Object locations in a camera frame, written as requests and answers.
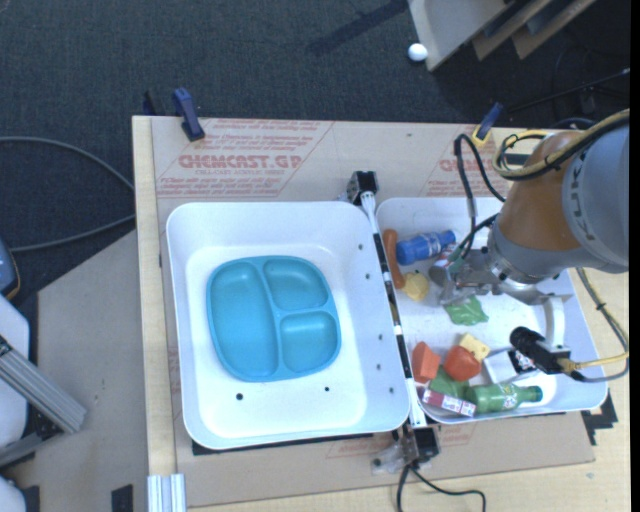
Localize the red and white carton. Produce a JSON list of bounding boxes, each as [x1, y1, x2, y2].
[[421, 388, 478, 418]]

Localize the white carton with black print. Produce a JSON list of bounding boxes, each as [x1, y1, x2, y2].
[[481, 346, 542, 385]]

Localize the orange wedge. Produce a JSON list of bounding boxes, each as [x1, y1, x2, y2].
[[411, 340, 443, 386]]

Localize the blue bottle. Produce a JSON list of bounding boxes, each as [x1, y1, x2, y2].
[[395, 228, 458, 267]]

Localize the yellow cheese wedge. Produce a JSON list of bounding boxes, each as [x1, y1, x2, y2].
[[458, 332, 492, 363]]

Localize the black cylinder on white bracket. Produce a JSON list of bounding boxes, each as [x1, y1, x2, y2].
[[509, 293, 574, 376]]

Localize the small silver and red can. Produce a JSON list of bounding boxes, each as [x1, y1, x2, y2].
[[428, 243, 460, 289]]

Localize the white plastic tray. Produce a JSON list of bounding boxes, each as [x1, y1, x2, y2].
[[374, 195, 611, 426], [165, 200, 413, 451]]

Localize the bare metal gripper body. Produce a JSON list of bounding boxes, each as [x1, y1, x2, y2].
[[452, 247, 552, 307]]

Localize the thin black and white rod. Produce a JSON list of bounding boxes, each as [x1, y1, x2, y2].
[[360, 191, 420, 427]]

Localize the green bottle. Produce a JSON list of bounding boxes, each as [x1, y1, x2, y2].
[[464, 381, 544, 416]]

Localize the blue divided plate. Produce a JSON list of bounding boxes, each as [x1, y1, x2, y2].
[[205, 255, 343, 384]]

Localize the brown cardboard board red print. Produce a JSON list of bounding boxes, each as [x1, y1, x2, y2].
[[149, 115, 597, 509]]

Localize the orange sausage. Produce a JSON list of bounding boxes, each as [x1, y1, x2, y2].
[[382, 228, 407, 291]]

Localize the yellow toy food piece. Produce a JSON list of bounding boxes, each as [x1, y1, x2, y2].
[[401, 270, 432, 303]]

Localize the green lettuce leaf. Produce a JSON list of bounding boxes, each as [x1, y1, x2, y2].
[[443, 294, 490, 327]]

